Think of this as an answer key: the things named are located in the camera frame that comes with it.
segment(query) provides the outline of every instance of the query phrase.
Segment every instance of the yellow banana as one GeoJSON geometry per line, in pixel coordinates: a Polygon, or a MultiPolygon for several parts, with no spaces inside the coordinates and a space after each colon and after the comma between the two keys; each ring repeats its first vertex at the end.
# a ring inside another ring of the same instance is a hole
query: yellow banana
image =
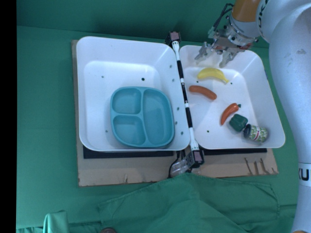
{"type": "Polygon", "coordinates": [[[217,68],[212,68],[212,67],[207,67],[207,68],[202,69],[199,72],[197,77],[198,77],[198,79],[204,79],[207,77],[214,77],[214,78],[218,78],[220,80],[223,80],[226,83],[229,82],[229,80],[226,79],[224,73],[221,70],[219,70],[217,68]]]}

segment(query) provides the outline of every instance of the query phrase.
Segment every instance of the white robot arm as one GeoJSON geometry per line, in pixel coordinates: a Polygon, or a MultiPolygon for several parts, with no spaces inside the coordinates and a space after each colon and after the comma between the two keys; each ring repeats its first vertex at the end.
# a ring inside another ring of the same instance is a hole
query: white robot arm
{"type": "Polygon", "coordinates": [[[261,36],[298,152],[299,192],[292,232],[311,233],[311,0],[236,0],[223,30],[213,27],[196,61],[216,51],[220,67],[261,36]]]}

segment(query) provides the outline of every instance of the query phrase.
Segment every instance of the green wall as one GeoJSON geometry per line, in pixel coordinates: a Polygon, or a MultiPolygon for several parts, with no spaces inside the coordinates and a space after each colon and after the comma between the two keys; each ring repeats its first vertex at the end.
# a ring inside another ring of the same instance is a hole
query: green wall
{"type": "MultiPolygon", "coordinates": [[[[165,38],[179,31],[183,41],[207,41],[207,32],[226,3],[235,0],[17,0],[17,25],[165,38]]],[[[267,47],[260,40],[256,47],[267,47]]]]}

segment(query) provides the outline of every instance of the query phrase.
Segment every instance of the can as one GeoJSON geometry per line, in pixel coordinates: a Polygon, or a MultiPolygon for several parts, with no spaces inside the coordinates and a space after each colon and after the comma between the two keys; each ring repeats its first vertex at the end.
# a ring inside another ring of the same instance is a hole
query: can
{"type": "Polygon", "coordinates": [[[264,142],[268,137],[266,128],[258,127],[255,125],[247,124],[244,131],[244,137],[256,142],[264,142]]]}

